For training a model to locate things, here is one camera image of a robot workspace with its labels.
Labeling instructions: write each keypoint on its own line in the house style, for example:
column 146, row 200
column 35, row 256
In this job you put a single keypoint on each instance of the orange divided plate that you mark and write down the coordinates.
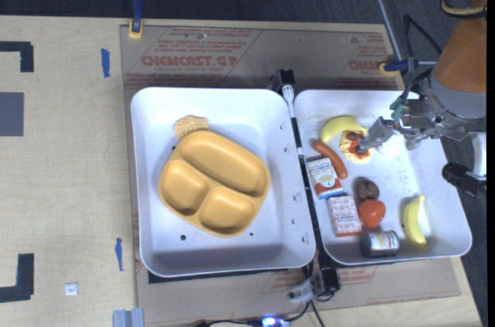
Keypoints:
column 216, row 178

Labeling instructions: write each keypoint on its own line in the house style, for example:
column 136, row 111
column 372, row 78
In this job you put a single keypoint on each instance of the thin black and white rod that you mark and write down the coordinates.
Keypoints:
column 299, row 147

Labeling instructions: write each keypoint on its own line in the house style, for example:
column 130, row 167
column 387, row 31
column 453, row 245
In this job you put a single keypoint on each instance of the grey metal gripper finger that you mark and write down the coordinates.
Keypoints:
column 414, row 141
column 377, row 132

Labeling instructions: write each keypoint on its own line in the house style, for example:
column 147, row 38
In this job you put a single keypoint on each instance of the brown cardboard board, red print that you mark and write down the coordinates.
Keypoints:
column 216, row 58

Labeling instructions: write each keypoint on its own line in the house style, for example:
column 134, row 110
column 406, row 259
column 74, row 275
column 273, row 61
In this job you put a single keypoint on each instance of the small grey and white can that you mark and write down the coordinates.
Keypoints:
column 381, row 243

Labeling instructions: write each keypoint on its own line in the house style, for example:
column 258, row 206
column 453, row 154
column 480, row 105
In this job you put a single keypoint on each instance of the white plastic tray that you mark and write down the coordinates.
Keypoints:
column 402, row 178
column 239, row 252

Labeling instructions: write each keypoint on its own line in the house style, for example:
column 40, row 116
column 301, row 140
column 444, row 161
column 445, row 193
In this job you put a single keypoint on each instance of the orange sausage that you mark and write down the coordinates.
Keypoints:
column 330, row 157

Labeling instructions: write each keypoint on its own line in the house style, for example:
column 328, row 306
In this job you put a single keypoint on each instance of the small white square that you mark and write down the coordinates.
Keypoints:
column 71, row 288

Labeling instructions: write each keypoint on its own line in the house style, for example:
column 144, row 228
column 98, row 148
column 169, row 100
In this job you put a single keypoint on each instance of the orange and white packet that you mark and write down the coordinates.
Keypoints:
column 344, row 215

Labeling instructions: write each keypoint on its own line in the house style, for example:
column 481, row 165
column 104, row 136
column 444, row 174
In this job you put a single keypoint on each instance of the orange toy tomato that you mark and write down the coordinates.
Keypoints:
column 372, row 213

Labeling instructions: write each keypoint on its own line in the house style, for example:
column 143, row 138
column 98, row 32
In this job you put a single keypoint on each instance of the yellow corn cob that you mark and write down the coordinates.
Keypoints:
column 187, row 124

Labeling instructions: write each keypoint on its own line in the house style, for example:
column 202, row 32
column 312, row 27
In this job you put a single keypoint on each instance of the brown round toy food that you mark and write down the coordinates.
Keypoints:
column 367, row 188

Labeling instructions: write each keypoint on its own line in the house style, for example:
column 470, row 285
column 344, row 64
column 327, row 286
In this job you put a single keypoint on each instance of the red and white carton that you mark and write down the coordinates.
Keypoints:
column 324, row 178

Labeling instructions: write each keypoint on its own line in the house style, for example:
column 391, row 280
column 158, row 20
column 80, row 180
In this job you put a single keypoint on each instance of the black cylinder on white bracket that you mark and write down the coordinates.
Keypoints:
column 462, row 175

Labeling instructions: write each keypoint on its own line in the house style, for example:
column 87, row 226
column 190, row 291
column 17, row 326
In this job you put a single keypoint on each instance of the yellow banana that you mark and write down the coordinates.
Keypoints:
column 336, row 125
column 414, row 223

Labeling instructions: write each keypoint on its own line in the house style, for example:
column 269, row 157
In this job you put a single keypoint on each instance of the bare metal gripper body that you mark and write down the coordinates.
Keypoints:
column 429, row 122

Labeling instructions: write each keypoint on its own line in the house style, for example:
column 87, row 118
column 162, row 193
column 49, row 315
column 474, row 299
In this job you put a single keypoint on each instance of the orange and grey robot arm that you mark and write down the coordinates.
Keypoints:
column 460, row 58

